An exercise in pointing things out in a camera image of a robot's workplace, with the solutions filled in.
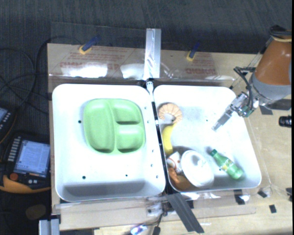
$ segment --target blue clip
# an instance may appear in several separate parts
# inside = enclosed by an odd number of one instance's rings
[[[92,49],[92,46],[97,44],[101,40],[100,36],[95,36],[91,40],[89,40],[86,44],[82,45],[79,48],[79,52],[83,55],[85,55],[87,52],[89,52]]]
[[[199,47],[199,41],[197,41],[197,43],[194,45],[193,49],[188,52],[187,57],[186,57],[186,59],[188,61],[192,61],[194,59],[196,51],[198,50],[198,47]]]

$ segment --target green bottle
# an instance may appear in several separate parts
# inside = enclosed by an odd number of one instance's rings
[[[221,155],[215,149],[212,150],[210,155],[216,160],[220,169],[224,170],[233,179],[239,179],[243,175],[242,169],[238,168],[229,158]]]

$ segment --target yellow banana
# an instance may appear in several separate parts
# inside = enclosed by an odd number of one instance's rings
[[[173,153],[173,147],[171,144],[171,134],[176,123],[166,126],[162,131],[162,145],[166,155]]]

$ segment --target wooden table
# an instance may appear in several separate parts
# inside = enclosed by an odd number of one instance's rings
[[[65,56],[65,46],[48,46],[49,72],[61,61],[61,51],[59,52],[59,49],[64,52],[63,55]],[[185,58],[185,55],[186,53],[183,51],[162,51],[161,53],[163,63],[179,63],[181,59]],[[233,78],[236,78],[233,68],[235,66],[247,66],[254,56],[252,54],[209,53],[209,58],[213,61],[213,66],[217,68],[217,72]],[[52,93],[55,86],[68,82],[91,83],[90,80],[85,79],[49,76],[49,93]],[[51,198],[53,213],[61,213],[60,230],[100,228],[93,230],[93,233],[96,235],[123,235],[137,224],[156,220],[156,217],[147,215],[144,200],[100,200],[81,204],[60,203],[60,198],[54,188],[51,101],[49,111],[52,172]],[[286,191],[286,188],[292,188],[292,130],[278,125],[280,116],[291,114],[291,110],[289,110],[273,111],[273,115],[263,115],[258,108],[249,118],[245,119],[264,178],[261,191],[267,194],[267,197],[255,192],[250,196],[248,204],[242,208],[235,205],[234,199],[230,199],[229,204],[223,205],[221,208],[214,208],[215,203],[210,203],[209,199],[195,203],[193,213],[198,218],[206,234],[271,235],[293,233],[292,199]],[[188,233],[179,217],[174,213],[162,218],[160,228],[161,235],[195,234],[194,232]],[[142,233],[142,235],[146,234],[152,234],[152,229]]]

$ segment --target divided green plate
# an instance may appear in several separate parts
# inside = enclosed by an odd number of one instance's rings
[[[130,100],[93,99],[85,106],[83,122],[86,142],[98,152],[134,152],[146,141],[142,112]]]

